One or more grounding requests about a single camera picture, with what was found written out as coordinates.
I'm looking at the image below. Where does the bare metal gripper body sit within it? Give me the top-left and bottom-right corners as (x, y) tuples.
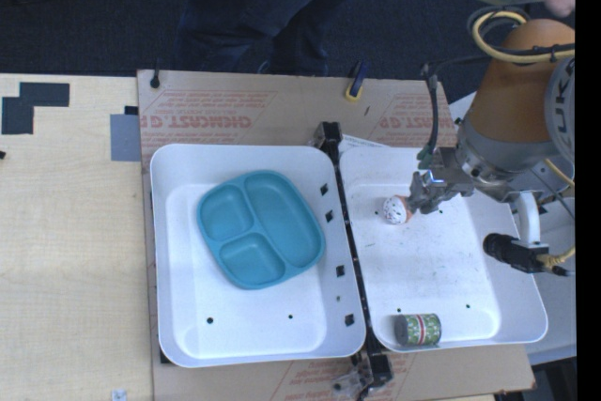
(430, 147), (507, 199)

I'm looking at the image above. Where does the thin black rod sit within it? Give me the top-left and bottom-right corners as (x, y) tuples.
(323, 144), (378, 356)

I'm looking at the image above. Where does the brown cardboard board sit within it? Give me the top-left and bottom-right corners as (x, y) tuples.
(135, 69), (537, 401)

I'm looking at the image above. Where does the black cylinder on white bracket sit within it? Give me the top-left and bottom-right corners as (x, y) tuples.
(482, 192), (550, 275)

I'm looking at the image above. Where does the white paper sheet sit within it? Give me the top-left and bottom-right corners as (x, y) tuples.
(339, 133), (387, 152)

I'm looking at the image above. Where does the white sprinkled cupcake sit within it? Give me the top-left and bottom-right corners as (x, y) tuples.
(381, 194), (415, 226)

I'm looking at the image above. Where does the blue divided plate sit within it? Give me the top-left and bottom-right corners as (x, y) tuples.
(195, 169), (328, 291)

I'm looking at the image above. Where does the green can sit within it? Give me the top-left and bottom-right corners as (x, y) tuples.
(393, 313), (443, 350)

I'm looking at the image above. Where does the black block with wires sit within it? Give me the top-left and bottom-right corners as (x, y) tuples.
(312, 121), (342, 151)
(349, 349), (396, 399)

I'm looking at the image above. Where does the white plastic tray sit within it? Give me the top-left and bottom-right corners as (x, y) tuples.
(337, 145), (549, 354)
(148, 143), (368, 369)

